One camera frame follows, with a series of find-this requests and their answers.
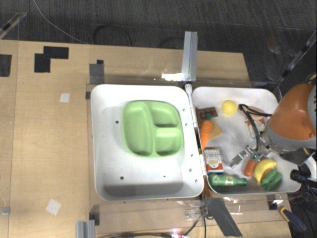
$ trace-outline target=toy carrot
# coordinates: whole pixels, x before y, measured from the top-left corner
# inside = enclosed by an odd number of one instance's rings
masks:
[[[209,135],[212,131],[212,123],[210,121],[210,119],[212,118],[212,115],[211,114],[207,114],[207,119],[204,120],[202,122],[202,126],[200,128],[200,142],[202,144],[202,150],[205,149],[205,146],[207,144],[207,141],[208,141],[208,138],[209,138]]]

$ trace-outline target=white cable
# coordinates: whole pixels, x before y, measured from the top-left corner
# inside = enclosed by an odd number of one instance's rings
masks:
[[[39,8],[39,6],[38,6],[38,4],[36,3],[36,1],[33,0],[33,2],[34,2],[34,4],[35,4],[36,8],[39,10],[39,12],[40,12],[40,14],[42,15],[42,17],[43,17],[50,25],[52,25],[52,26],[55,27],[57,30],[61,31],[63,34],[69,36],[70,38],[72,38],[72,39],[74,39],[74,40],[76,40],[76,41],[78,41],[78,42],[81,42],[81,43],[84,43],[84,44],[89,44],[89,43],[87,43],[87,42],[83,42],[83,41],[81,41],[81,40],[79,40],[79,39],[77,39],[77,38],[71,36],[70,34],[68,34],[68,33],[66,33],[65,31],[63,31],[62,29],[60,29],[58,26],[54,25],[54,24],[53,24],[52,22],[50,22],[50,21],[45,17],[45,15],[42,13],[42,11],[41,11],[41,9]]]

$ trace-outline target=white paper piece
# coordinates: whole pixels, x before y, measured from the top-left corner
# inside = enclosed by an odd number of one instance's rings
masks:
[[[54,199],[51,199],[49,204],[46,207],[46,210],[49,213],[52,213],[52,214],[54,214],[56,216],[58,214],[58,211],[59,211],[60,207],[61,207],[60,203],[58,203]]]
[[[60,102],[69,102],[69,93],[62,93],[60,96]]]

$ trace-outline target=bottle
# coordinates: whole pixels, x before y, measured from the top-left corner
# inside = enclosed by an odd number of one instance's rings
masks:
[[[217,174],[210,174],[208,176],[208,181],[211,186],[219,186],[219,187],[227,187],[227,186],[246,186],[247,185],[247,179],[241,178],[238,179],[233,176],[229,175],[217,175]]]

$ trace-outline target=black floor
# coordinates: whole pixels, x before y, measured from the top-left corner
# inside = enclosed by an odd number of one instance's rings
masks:
[[[197,31],[199,50],[243,53],[252,81],[276,81],[317,25],[317,0],[35,1],[49,21],[90,44],[181,49],[184,31]],[[6,39],[78,43],[47,23],[32,0],[0,0],[0,25],[17,12],[27,16]],[[314,71],[316,44],[282,94]]]

